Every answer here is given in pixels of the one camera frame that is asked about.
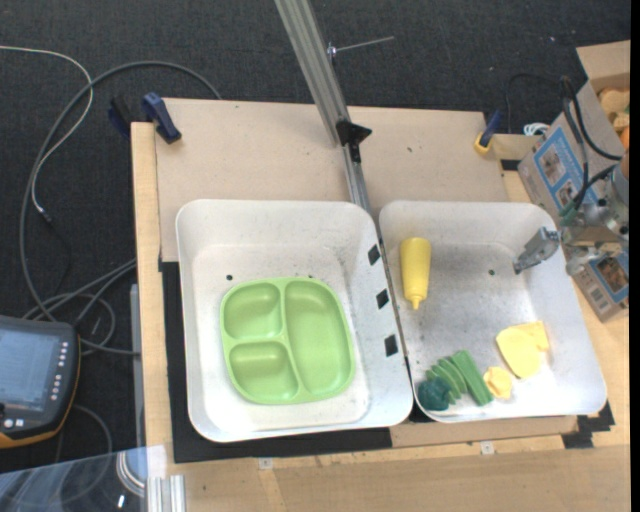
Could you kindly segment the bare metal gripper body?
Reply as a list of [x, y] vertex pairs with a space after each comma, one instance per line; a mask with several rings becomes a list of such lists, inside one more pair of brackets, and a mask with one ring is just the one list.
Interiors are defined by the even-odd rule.
[[629, 200], [610, 192], [595, 203], [570, 201], [559, 213], [561, 238], [569, 247], [627, 249]]

